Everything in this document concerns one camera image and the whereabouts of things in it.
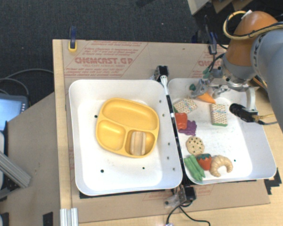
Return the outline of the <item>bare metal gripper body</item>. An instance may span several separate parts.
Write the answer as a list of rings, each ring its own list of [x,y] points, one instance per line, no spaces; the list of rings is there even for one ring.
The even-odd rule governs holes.
[[[250,80],[250,68],[206,68],[202,74],[207,86],[222,92],[229,89],[245,91],[245,84]]]

